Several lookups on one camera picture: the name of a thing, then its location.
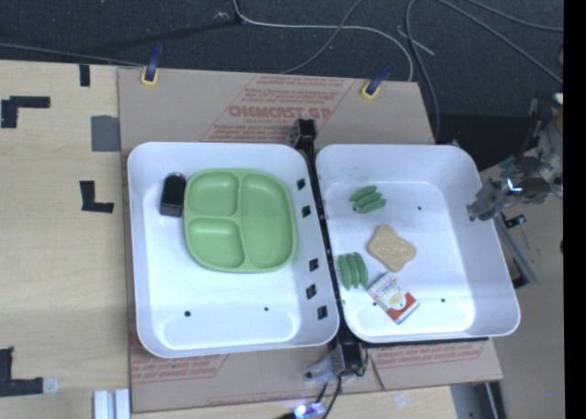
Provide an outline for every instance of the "green plate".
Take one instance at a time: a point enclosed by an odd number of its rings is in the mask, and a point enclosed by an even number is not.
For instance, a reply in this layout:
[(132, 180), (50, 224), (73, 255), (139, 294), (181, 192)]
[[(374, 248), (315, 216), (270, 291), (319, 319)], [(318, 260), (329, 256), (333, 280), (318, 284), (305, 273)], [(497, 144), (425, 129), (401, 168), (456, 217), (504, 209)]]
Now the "green plate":
[(264, 172), (212, 169), (192, 176), (185, 188), (183, 216), (190, 254), (209, 269), (274, 271), (297, 249), (288, 189)]

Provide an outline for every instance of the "white tray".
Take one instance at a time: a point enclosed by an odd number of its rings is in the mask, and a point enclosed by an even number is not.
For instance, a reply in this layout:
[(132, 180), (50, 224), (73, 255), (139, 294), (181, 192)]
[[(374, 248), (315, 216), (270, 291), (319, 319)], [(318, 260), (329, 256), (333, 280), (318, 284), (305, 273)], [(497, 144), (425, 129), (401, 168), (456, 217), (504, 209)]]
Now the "white tray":
[[(344, 289), (350, 330), (373, 343), (503, 336), (520, 313), (494, 223), (470, 222), (466, 204), (481, 186), (472, 159), (449, 145), (329, 145), (318, 153), (331, 250), (359, 252), (370, 280), (385, 267), (366, 251), (380, 224), (415, 245), (396, 274), (420, 306), (401, 324), (363, 290)], [(377, 185), (386, 205), (357, 214), (348, 198)]]
[[(183, 220), (162, 216), (165, 177), (211, 168), (247, 168), (288, 187), (297, 251), (283, 268), (261, 274), (206, 269), (190, 256)], [(146, 143), (128, 158), (136, 323), (159, 357), (321, 345), (338, 331), (320, 223), (301, 154), (285, 145)], [(301, 189), (298, 182), (303, 180)], [(310, 206), (310, 215), (302, 209)]]

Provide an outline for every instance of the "bread slice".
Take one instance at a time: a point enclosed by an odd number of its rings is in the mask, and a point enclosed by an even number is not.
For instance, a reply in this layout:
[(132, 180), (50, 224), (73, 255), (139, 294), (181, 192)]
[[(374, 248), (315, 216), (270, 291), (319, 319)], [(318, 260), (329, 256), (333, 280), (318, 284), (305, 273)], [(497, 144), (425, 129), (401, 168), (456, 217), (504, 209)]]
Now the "bread slice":
[(393, 228), (381, 224), (368, 242), (367, 250), (371, 256), (382, 262), (390, 271), (397, 273), (415, 257), (415, 246), (399, 237)]

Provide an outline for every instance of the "binder clip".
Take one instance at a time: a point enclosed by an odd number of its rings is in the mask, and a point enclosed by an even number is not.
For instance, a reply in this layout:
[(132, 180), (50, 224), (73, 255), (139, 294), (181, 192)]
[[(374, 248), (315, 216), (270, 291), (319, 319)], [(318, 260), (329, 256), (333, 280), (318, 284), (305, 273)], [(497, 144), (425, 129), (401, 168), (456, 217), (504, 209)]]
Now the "binder clip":
[(140, 83), (147, 87), (155, 87), (158, 81), (158, 62), (161, 58), (161, 52), (163, 51), (163, 44), (161, 42), (155, 42), (153, 48), (150, 50), (150, 60), (148, 65), (143, 68), (143, 72), (140, 75)]
[(374, 97), (376, 97), (376, 95), (378, 94), (378, 92), (381, 90), (380, 89), (380, 84), (382, 81), (386, 80), (386, 78), (388, 78), (389, 73), (391, 72), (391, 65), (389, 64), (385, 64), (376, 74), (376, 76), (374, 76), (374, 79), (370, 82), (367, 82), (363, 89), (360, 91), (360, 96), (365, 99), (366, 101), (371, 101)]

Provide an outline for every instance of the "cardboard box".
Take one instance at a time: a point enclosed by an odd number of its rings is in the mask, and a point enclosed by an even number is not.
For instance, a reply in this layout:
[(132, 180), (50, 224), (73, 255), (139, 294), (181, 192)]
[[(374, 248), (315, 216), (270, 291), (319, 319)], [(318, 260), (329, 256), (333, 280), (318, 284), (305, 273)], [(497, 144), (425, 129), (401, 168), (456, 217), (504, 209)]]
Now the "cardboard box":
[[(316, 120), (318, 149), (432, 144), (417, 84), (386, 81), (366, 101), (359, 95), (365, 80), (162, 70), (157, 85), (145, 87), (140, 73), (118, 71), (133, 411), (315, 397), (321, 385), (306, 384), (303, 371), (327, 355), (327, 346), (166, 360), (140, 345), (125, 162), (134, 147), (149, 141), (286, 142), (296, 118)], [(348, 380), (342, 393), (502, 377), (490, 339), (369, 350), (366, 374)]]

